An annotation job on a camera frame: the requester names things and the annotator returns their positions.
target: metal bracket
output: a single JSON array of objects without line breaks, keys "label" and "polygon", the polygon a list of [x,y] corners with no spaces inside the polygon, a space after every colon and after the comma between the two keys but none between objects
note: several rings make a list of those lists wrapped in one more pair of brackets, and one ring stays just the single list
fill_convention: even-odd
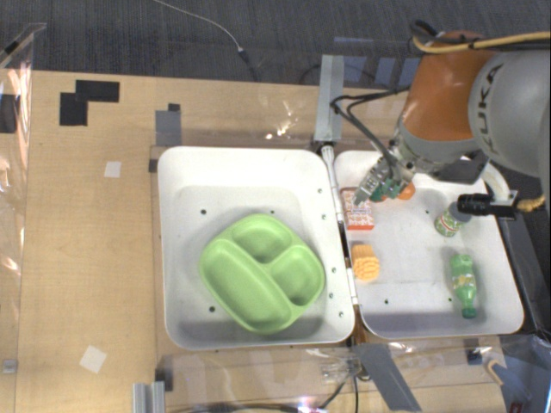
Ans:
[{"label": "metal bracket", "polygon": [[329,107],[331,100],[343,94],[344,57],[324,55],[319,77],[318,115],[313,140],[336,142],[341,139],[341,118]]},{"label": "metal bracket", "polygon": [[157,381],[151,385],[134,384],[132,393],[133,413],[165,413],[164,382]]}]

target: yellow cable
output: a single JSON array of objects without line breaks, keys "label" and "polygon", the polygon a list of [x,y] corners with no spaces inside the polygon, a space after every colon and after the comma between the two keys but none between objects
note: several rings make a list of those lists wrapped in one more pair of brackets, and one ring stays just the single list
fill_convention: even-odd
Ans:
[{"label": "yellow cable", "polygon": [[545,196],[542,194],[535,199],[522,199],[517,203],[517,209],[523,213],[531,213],[545,203]]},{"label": "yellow cable", "polygon": [[474,40],[452,46],[426,46],[417,37],[413,37],[413,44],[417,49],[427,53],[450,53],[468,51],[469,49],[487,49],[496,46],[505,46],[514,43],[525,43],[534,40],[551,40],[551,32],[534,32],[532,34],[510,35],[508,37],[494,38],[490,40]]}]

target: dark gray floor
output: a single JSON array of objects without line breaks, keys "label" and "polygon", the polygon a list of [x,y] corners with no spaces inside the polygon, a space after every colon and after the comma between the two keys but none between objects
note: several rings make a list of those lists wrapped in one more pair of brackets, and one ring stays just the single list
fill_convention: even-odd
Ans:
[{"label": "dark gray floor", "polygon": [[[551,0],[164,1],[229,29],[249,53],[257,79],[271,83],[315,84],[321,54],[334,53],[353,57],[357,77],[349,84],[373,85],[379,57],[407,56],[414,18],[486,35],[549,30],[551,18]],[[0,0],[0,14],[0,44],[23,23],[47,23],[36,43],[39,69],[251,80],[219,29],[147,0]],[[541,191],[531,178],[508,176],[522,196]],[[549,282],[548,218],[536,212],[526,221]]]}]

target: green bottle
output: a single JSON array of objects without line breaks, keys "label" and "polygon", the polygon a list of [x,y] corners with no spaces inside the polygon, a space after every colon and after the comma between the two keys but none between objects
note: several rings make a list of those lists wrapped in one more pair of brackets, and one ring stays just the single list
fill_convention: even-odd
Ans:
[{"label": "green bottle", "polygon": [[451,280],[454,283],[455,294],[461,300],[464,318],[476,317],[476,309],[473,307],[476,297],[476,280],[473,272],[473,259],[467,255],[453,256],[451,264]]}]

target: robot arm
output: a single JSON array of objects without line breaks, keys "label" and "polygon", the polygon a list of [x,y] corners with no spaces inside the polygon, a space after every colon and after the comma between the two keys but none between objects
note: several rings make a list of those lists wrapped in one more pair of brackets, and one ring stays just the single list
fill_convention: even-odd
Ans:
[{"label": "robot arm", "polygon": [[541,177],[548,197],[549,86],[548,51],[425,55],[390,142],[393,167],[380,160],[355,202],[394,198],[416,173],[473,183],[488,158]]}]

